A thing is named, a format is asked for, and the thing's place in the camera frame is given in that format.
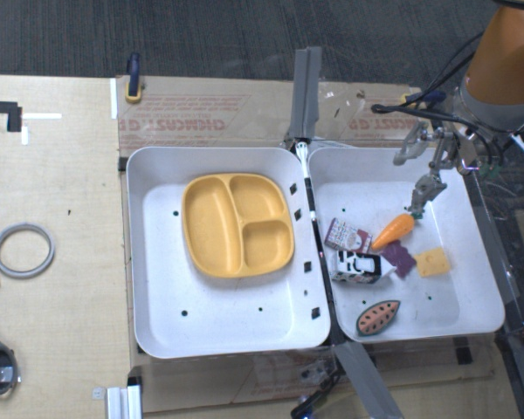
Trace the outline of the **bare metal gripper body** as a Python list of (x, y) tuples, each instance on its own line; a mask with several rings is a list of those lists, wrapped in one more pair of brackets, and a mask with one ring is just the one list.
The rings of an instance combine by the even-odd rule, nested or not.
[(461, 175), (497, 176), (505, 164), (505, 152), (496, 135), (481, 128), (443, 125), (434, 131), (437, 143), (429, 163), (430, 174), (455, 168)]

